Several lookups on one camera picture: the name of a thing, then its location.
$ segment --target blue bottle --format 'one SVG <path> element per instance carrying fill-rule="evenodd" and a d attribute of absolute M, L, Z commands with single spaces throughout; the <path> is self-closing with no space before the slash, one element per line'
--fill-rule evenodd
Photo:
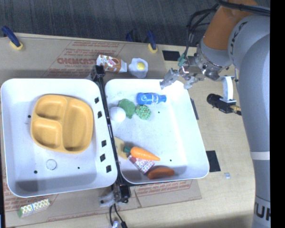
<path fill-rule="evenodd" d="M 155 105 L 159 102 L 166 102 L 167 97 L 157 93 L 138 93 L 136 100 L 139 105 Z"/>

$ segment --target yellow bowl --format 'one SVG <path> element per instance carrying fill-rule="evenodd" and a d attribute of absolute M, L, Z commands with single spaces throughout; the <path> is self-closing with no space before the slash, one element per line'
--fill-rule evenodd
<path fill-rule="evenodd" d="M 92 140 L 93 111 L 82 100 L 44 95 L 34 107 L 31 136 L 39 146 L 58 152 L 80 153 Z"/>

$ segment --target toy vegetable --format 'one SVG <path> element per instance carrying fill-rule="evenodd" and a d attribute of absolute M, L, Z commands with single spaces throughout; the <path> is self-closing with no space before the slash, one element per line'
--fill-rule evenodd
<path fill-rule="evenodd" d="M 140 147 L 124 147 L 123 152 L 130 153 L 133 157 L 143 159 L 143 160 L 150 160 L 150 161 L 160 161 L 161 159 L 156 155 L 140 148 Z"/>

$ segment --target white ball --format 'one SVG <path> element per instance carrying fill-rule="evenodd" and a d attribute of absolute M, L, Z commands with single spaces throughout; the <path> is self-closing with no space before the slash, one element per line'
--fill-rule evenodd
<path fill-rule="evenodd" d="M 111 119 L 119 123 L 121 123 L 126 117 L 125 110 L 118 106 L 112 107 L 110 109 L 110 114 Z"/>

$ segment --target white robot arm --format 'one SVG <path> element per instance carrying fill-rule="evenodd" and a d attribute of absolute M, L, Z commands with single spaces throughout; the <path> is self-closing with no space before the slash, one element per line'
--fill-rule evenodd
<path fill-rule="evenodd" d="M 179 70 L 171 69 L 160 84 L 164 88 L 182 76 L 187 80 L 185 88 L 190 88 L 205 78 L 222 80 L 219 73 L 231 64 L 239 71 L 240 109 L 256 179 L 252 228 L 267 228 L 271 227 L 270 9 L 258 6 L 254 0 L 219 0 L 219 4 L 222 6 L 209 24 L 197 53 L 194 57 L 185 53 L 180 58 Z"/>

